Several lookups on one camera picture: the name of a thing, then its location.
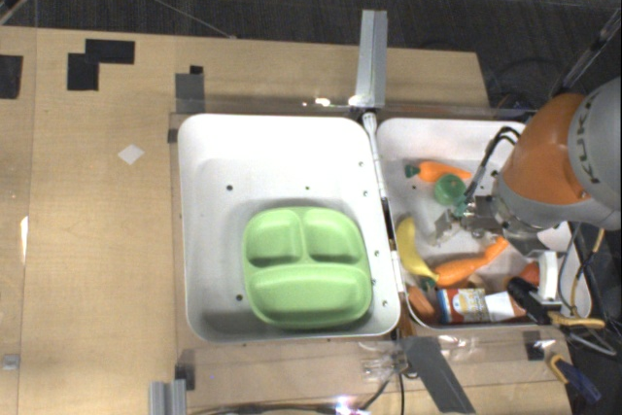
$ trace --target orange carrot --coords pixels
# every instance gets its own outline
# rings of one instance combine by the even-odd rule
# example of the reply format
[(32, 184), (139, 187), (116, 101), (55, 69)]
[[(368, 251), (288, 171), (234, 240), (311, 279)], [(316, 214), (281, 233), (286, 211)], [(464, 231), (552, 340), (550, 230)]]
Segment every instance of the orange carrot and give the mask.
[(540, 285), (540, 267), (535, 261), (528, 263), (518, 276), (530, 284), (534, 284), (536, 287)]
[(434, 324), (438, 322), (438, 313), (417, 286), (408, 288), (408, 301), (417, 316), (423, 320), (424, 324)]
[(466, 180), (471, 176), (466, 170), (436, 161), (423, 161), (419, 164), (419, 170), (419, 178), (425, 182), (436, 182), (447, 173), (453, 173), (462, 180)]
[(468, 259), (455, 259), (447, 261), (434, 269), (438, 274), (436, 286), (439, 288), (453, 287), (456, 283), (468, 278), (477, 268), (490, 263), (508, 246), (508, 242), (503, 237), (488, 246), (482, 256)]

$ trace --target yellow cable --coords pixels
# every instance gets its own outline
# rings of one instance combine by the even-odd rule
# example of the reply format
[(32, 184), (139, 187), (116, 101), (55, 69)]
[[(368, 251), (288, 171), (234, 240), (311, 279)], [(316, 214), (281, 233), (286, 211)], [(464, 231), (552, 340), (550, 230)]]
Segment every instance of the yellow cable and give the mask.
[[(594, 242), (594, 247), (592, 248), (592, 254), (596, 254), (599, 249), (601, 248), (601, 245), (603, 244), (603, 238), (605, 237), (605, 229), (601, 228), (599, 230), (599, 234), (596, 237), (596, 242)], [(579, 317), (578, 313), (576, 312), (576, 288), (579, 284), (579, 279), (581, 278), (581, 276), (579, 275), (578, 271), (576, 273), (576, 275), (574, 276), (574, 280), (572, 281), (572, 288), (570, 289), (570, 313), (574, 316), (574, 317)]]
[(549, 311), (548, 317), (551, 324), (563, 327), (583, 326), (587, 329), (601, 330), (605, 328), (605, 321), (600, 318), (565, 317), (558, 311)]

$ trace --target black cable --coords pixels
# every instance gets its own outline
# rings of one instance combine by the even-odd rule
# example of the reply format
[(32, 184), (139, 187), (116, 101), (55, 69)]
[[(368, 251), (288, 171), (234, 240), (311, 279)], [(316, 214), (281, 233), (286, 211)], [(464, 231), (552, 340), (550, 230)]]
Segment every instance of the black cable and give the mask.
[(586, 270), (586, 268), (592, 264), (592, 261), (594, 260), (594, 256), (596, 255), (596, 253), (590, 253), (590, 256), (588, 256), (585, 261), (583, 263), (581, 263), (581, 266), (579, 266), (578, 270), (576, 270), (576, 275), (574, 276), (574, 278), (576, 280), (581, 278), (581, 275), (583, 275), (583, 272)]
[(549, 98), (559, 95), (563, 91), (570, 90), (583, 76), (594, 60), (603, 52), (603, 49), (620, 30), (621, 10), (617, 8), (605, 26), (599, 31), (596, 40), (576, 60), (568, 73), (563, 75), (549, 92)]
[(399, 414), (404, 415), (405, 413), (404, 408), (406, 406), (406, 393), (404, 392), (404, 380), (401, 378), (401, 373), (397, 375), (397, 379), (399, 380), (399, 394), (401, 396), (401, 402), (400, 402), (401, 408), (399, 410)]
[(488, 164), (488, 161), (490, 160), (491, 156), (493, 155), (493, 152), (497, 148), (497, 145), (501, 141), (503, 141), (503, 140), (509, 142), (512, 146), (516, 145), (516, 141), (514, 139), (508, 137), (507, 135), (504, 135), (504, 133), (513, 133), (516, 136), (516, 138), (520, 137), (520, 133), (518, 131), (516, 131), (514, 128), (512, 128), (511, 126), (503, 126), (497, 132), (495, 137), (493, 137), (493, 139), (486, 146), (486, 151), (484, 152), (484, 157), (482, 158), (481, 162), (479, 163), (479, 166), (477, 167), (477, 171), (475, 172), (475, 175), (473, 175), (473, 179), (470, 181), (470, 184), (468, 185), (468, 187), (465, 190), (465, 203), (469, 203), (471, 201), (471, 198), (475, 194), (475, 191), (477, 190), (477, 186), (479, 185), (481, 179), (484, 176), (484, 172), (486, 170), (486, 165)]
[(615, 333), (618, 340), (622, 340), (622, 331), (621, 331), (622, 324), (620, 324), (620, 322), (618, 322), (614, 318), (611, 318), (611, 316), (608, 313), (604, 313), (604, 315), (605, 315), (605, 321), (607, 325), (609, 326), (609, 328), (612, 329), (613, 333)]
[(564, 256), (564, 260), (562, 261), (562, 266), (560, 266), (560, 272), (557, 278), (557, 294), (559, 295), (561, 301), (564, 303), (564, 305), (569, 310), (570, 310), (570, 303), (568, 303), (568, 300), (564, 297), (564, 293), (562, 292), (562, 275), (564, 275), (564, 270), (566, 269), (566, 263), (568, 261), (570, 251), (572, 250), (572, 245), (574, 244), (574, 240), (576, 239), (576, 236), (578, 235), (580, 228), (581, 228), (581, 223), (578, 223), (576, 227), (574, 228), (574, 230), (572, 231), (572, 236), (570, 237), (570, 241), (566, 248), (566, 255)]
[[(405, 396), (403, 392), (403, 383), (401, 382), (401, 376), (399, 377), (400, 388), (402, 396)], [(378, 391), (368, 399), (362, 406), (361, 410), (366, 410), (371, 404), (376, 401), (384, 393), (385, 389), (391, 382), (391, 377), (382, 383)], [(241, 406), (232, 406), (230, 408), (218, 408), (213, 410), (212, 408), (204, 411), (193, 412), (191, 415), (225, 415), (229, 413), (235, 413), (236, 415), (261, 415), (271, 411), (281, 410), (298, 410), (298, 411), (310, 411), (319, 413), (321, 415), (334, 415), (335, 408), (332, 404), (245, 404)]]
[(210, 410), (193, 412), (191, 415), (225, 415), (233, 413), (236, 415), (261, 415), (262, 413), (282, 410), (308, 411), (319, 413), (321, 415), (334, 415), (334, 406), (329, 404), (245, 404), (225, 409), (219, 408), (216, 411)]
[(387, 389), (387, 386), (389, 385), (390, 381), (391, 381), (391, 377), (389, 377), (385, 382), (383, 382), (382, 386), (380, 386), (380, 389), (376, 391), (376, 393), (370, 399), (368, 399), (365, 403), (363, 403), (363, 405), (361, 405), (361, 410), (366, 410), (367, 408), (369, 408), (369, 406), (371, 406), (371, 404), (374, 401), (380, 398), (380, 396), (385, 392), (385, 389)]

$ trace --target green plate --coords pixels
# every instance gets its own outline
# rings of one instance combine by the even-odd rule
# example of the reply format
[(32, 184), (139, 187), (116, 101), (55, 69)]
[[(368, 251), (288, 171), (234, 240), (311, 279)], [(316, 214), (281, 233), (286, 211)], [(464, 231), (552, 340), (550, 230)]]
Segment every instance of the green plate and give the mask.
[(278, 208), (255, 215), (243, 239), (253, 312), (280, 329), (328, 329), (362, 317), (371, 303), (363, 238), (343, 213)]

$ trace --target black tape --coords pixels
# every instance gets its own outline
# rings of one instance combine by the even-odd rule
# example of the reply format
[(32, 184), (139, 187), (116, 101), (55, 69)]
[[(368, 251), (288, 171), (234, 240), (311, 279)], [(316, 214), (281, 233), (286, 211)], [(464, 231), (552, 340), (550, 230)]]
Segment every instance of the black tape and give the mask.
[(527, 360), (530, 362), (541, 362), (544, 360), (544, 350), (542, 349), (542, 342), (540, 339), (540, 332), (538, 330), (527, 330), (523, 332)]
[(17, 99), (22, 66), (21, 55), (0, 55), (0, 99)]
[(99, 90), (99, 65), (86, 62), (83, 53), (67, 58), (67, 90)]
[(196, 385), (194, 366), (189, 364), (176, 364), (175, 380), (185, 380), (186, 391), (194, 391)]
[(177, 135), (179, 130), (177, 128), (169, 128), (166, 136), (166, 142), (168, 144), (177, 144)]
[(121, 40), (86, 39), (86, 62), (88, 64), (134, 64), (136, 44)]

